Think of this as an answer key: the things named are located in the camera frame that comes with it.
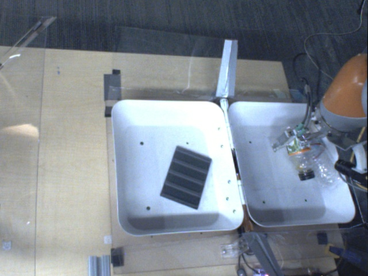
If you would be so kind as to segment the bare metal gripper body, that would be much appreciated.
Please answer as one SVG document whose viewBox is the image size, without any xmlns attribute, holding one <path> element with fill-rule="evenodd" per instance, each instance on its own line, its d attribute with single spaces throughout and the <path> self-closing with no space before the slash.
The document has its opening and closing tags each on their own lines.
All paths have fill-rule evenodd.
<svg viewBox="0 0 368 276">
<path fill-rule="evenodd" d="M 307 118 L 304 122 L 300 122 L 299 124 L 287 127 L 284 133 L 288 135 L 292 135 L 292 139 L 298 139 L 298 137 L 304 132 L 325 132 L 328 136 L 331 133 L 330 127 L 324 122 L 321 117 L 311 116 Z"/>
</svg>

